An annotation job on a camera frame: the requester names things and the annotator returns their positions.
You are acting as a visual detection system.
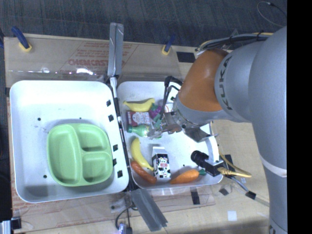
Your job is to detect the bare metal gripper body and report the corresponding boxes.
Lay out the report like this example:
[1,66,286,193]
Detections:
[159,110,196,134]

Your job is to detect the green bottle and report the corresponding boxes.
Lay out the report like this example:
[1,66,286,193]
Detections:
[126,124,150,138]

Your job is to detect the red and white carton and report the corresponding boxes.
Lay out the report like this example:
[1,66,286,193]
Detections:
[126,111,152,127]

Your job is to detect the purple grapes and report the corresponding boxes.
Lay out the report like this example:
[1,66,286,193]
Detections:
[149,103,163,120]

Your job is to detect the yellow banana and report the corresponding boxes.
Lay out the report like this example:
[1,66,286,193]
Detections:
[122,97,156,113]
[131,137,155,172]

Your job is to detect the cow print milk carton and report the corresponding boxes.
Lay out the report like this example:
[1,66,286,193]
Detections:
[151,146,172,180]

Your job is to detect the white plastic tray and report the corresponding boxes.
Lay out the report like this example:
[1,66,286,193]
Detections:
[116,81,224,190]
[9,79,130,204]

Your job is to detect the orange carrot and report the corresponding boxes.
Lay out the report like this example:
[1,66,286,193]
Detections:
[131,160,157,185]
[170,168,207,185]

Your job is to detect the brown cardboard board red print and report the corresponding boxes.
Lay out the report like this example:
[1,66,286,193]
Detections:
[3,33,270,234]

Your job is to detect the green divided plate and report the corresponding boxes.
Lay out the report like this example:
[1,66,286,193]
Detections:
[46,123,114,187]

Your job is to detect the black cylinder on white bracket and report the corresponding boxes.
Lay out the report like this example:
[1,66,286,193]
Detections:
[190,128,224,177]

